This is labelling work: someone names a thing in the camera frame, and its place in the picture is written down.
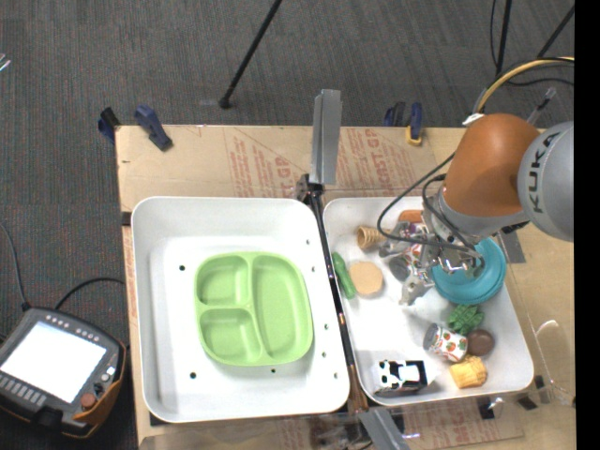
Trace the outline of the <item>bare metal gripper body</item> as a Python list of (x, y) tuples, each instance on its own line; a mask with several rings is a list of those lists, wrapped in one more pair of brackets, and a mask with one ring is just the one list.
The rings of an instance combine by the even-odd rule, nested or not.
[(431, 273), (432, 268), (437, 267), (446, 274), (464, 270), (476, 276), (482, 272), (486, 260), (482, 251), (475, 248), (480, 242), (479, 237), (452, 232), (443, 225), (436, 228), (433, 224), (427, 224), (426, 229), (418, 260), (422, 269)]

